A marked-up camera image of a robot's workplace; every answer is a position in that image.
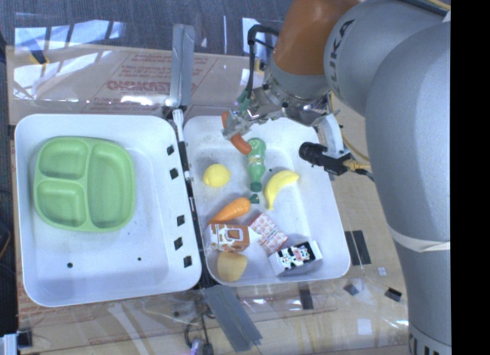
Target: green bottle cap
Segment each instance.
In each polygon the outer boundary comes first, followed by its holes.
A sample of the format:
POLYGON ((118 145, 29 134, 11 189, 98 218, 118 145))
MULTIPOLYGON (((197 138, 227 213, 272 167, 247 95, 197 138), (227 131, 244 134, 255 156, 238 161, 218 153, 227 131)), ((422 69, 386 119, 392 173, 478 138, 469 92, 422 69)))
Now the green bottle cap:
POLYGON ((262 184, 260 182, 252 182, 250 184, 250 190, 252 192, 260 192, 262 190, 262 184))

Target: toy bottle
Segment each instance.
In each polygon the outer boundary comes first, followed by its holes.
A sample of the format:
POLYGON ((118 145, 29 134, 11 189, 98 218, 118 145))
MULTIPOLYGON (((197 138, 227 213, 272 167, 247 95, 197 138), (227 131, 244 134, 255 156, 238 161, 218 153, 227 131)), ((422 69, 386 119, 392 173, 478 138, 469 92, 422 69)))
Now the toy bottle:
POLYGON ((248 141, 252 151, 248 154, 247 172, 250 177, 250 189, 252 192, 262 190, 262 176, 266 172, 266 143, 259 138, 251 138, 248 141))

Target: duct tape strip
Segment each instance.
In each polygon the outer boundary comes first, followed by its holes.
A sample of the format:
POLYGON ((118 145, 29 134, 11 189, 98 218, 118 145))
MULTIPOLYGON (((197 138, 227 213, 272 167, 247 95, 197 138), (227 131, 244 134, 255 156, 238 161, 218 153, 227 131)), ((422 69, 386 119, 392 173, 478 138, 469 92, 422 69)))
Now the duct tape strip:
POLYGON ((439 252, 442 250, 451 250, 451 241, 447 242, 437 242, 437 241, 426 241, 424 239, 411 238, 403 234, 398 233, 388 226, 391 236, 396 243, 401 246, 413 250, 414 252, 424 253, 424 252, 439 252))

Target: toy carrot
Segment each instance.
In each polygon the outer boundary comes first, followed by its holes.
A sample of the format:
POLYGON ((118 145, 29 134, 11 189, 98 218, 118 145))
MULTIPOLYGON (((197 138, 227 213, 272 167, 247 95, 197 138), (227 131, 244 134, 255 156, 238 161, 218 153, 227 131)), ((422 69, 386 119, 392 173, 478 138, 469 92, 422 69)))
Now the toy carrot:
POLYGON ((214 215, 209 223, 226 223, 228 220, 241 217, 250 211, 252 203, 256 203, 257 198, 258 196, 256 194, 253 194, 248 199, 246 197, 238 197, 223 207, 216 215, 214 215))

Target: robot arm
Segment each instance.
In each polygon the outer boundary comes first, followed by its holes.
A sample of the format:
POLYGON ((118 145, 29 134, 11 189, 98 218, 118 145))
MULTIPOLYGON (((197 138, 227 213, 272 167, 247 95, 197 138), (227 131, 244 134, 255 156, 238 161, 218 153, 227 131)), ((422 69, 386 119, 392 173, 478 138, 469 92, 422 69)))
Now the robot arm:
POLYGON ((314 126, 325 147, 306 143, 300 155, 332 169, 349 152, 329 95, 365 117, 407 286, 410 350, 439 355, 452 351, 448 11, 433 0, 294 0, 263 85, 224 122, 235 139, 279 117, 314 126))

